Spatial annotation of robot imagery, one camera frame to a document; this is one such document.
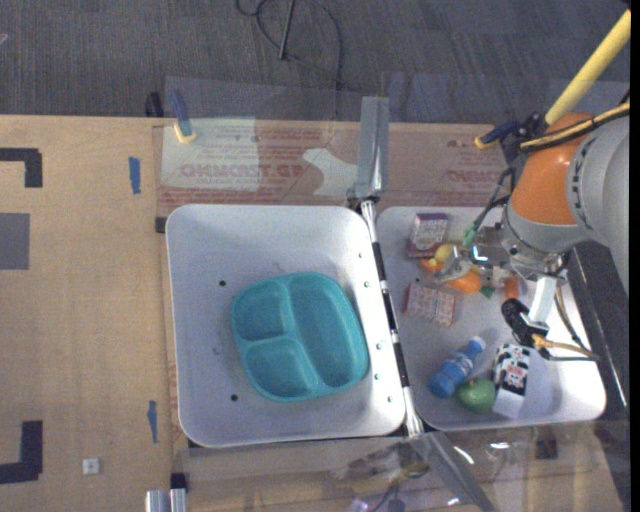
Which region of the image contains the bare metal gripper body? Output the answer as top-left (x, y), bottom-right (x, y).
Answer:
top-left (471, 223), bottom-right (566, 282)

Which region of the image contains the yellow toy lemon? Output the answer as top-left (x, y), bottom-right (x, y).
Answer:
top-left (428, 242), bottom-right (457, 267)

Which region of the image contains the orange carrot with green top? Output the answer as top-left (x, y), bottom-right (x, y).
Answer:
top-left (446, 271), bottom-right (497, 300)

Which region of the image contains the purple carton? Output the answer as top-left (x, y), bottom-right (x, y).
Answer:
top-left (405, 211), bottom-right (450, 259)

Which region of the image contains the blue bottle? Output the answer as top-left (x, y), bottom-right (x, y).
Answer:
top-left (427, 335), bottom-right (488, 400)

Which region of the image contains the brown cardboard board red print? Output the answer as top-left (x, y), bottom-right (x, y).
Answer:
top-left (152, 117), bottom-right (621, 507)

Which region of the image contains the white carton with cow print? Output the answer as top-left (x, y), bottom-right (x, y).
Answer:
top-left (491, 342), bottom-right (532, 421)

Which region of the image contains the green apple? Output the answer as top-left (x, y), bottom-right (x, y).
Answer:
top-left (455, 376), bottom-right (498, 416)

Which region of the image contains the white plastic tray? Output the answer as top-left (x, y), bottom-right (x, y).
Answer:
top-left (164, 202), bottom-right (408, 449)
top-left (374, 205), bottom-right (608, 433)

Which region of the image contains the teal divided plate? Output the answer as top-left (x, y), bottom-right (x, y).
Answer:
top-left (229, 270), bottom-right (372, 404)

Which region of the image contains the black cylinder on white bracket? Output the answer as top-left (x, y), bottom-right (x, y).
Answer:
top-left (500, 276), bottom-right (559, 350)

